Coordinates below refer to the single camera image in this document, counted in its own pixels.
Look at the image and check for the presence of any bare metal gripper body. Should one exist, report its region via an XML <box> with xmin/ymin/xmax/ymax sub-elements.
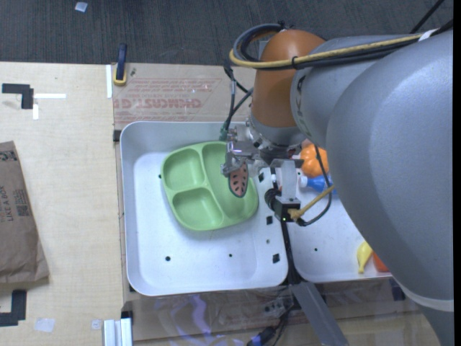
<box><xmin>224</xmin><ymin>122</ymin><xmax>275</xmax><ymax>168</ymax></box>

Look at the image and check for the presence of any red watermelon slice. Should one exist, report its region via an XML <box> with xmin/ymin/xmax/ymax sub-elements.
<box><xmin>228</xmin><ymin>162</ymin><xmax>250</xmax><ymax>198</ymax></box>

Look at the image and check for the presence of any green divided plate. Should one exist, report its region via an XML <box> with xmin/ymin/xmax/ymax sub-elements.
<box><xmin>160</xmin><ymin>141</ymin><xmax>260</xmax><ymax>232</ymax></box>

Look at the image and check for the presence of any orange plastic bottle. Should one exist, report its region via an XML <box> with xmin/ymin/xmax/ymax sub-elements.
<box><xmin>292</xmin><ymin>143</ymin><xmax>330</xmax><ymax>178</ymax></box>

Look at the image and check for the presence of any blue and white bottle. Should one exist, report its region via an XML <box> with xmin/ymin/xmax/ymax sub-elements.
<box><xmin>297</xmin><ymin>174</ymin><xmax>338</xmax><ymax>195</ymax></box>

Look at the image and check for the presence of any brown cardboard board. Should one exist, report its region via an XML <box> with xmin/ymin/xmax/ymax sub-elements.
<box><xmin>112</xmin><ymin>62</ymin><xmax>431</xmax><ymax>342</ymax></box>

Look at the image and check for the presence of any white plastic tray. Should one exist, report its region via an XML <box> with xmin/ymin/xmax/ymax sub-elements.
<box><xmin>259</xmin><ymin>138</ymin><xmax>393</xmax><ymax>285</ymax></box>
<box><xmin>119</xmin><ymin>120</ymin><xmax>290</xmax><ymax>297</ymax></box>

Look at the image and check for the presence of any yellow banana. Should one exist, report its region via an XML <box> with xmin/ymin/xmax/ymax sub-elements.
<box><xmin>356</xmin><ymin>240</ymin><xmax>374</xmax><ymax>275</ymax></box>

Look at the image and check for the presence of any orange carrot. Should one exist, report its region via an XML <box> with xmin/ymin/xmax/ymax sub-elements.
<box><xmin>372</xmin><ymin>252</ymin><xmax>390</xmax><ymax>273</ymax></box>

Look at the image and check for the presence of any brown paper packet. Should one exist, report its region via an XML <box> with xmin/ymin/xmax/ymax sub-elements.
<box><xmin>0</xmin><ymin>141</ymin><xmax>50</xmax><ymax>285</ymax></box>

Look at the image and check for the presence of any black cylinder on white bracket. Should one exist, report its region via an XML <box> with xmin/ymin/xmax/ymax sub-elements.
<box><xmin>264</xmin><ymin>158</ymin><xmax>304</xmax><ymax>223</ymax></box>

